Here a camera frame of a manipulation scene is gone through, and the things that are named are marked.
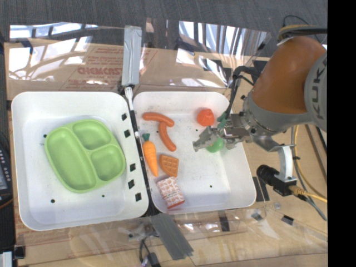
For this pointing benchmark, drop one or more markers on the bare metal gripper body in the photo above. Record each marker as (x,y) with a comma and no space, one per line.
(238,131)

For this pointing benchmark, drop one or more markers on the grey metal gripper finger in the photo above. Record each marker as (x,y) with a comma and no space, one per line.
(205,138)
(231,143)

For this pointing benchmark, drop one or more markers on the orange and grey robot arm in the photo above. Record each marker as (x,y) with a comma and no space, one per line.
(283,76)

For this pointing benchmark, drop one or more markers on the green round toy fruit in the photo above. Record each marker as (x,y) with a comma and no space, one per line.
(216,147)

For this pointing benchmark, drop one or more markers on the orange ridged toy fruit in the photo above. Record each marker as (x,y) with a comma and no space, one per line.
(205,117)

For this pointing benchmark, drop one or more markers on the white plastic tray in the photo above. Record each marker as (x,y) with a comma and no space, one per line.
(33,115)
(211,177)

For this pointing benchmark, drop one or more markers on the orange toy sausage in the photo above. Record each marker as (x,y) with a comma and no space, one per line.
(158,118)
(166,138)

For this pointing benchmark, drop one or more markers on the orange toy waffle biscuit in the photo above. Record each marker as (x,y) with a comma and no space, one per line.
(169,165)

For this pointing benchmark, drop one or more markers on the orange toy carrot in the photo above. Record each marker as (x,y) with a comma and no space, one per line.
(150,154)

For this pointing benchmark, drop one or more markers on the white carton with orange print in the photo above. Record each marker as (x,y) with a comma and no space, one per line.
(170,192)

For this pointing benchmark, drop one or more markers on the green divided plate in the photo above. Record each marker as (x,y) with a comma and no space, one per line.
(78,160)

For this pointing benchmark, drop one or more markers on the brown cardboard board, red print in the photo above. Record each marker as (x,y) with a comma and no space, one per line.
(91,74)

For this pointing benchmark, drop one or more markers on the black cylinder on white bracket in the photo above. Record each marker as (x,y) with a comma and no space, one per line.
(281,177)

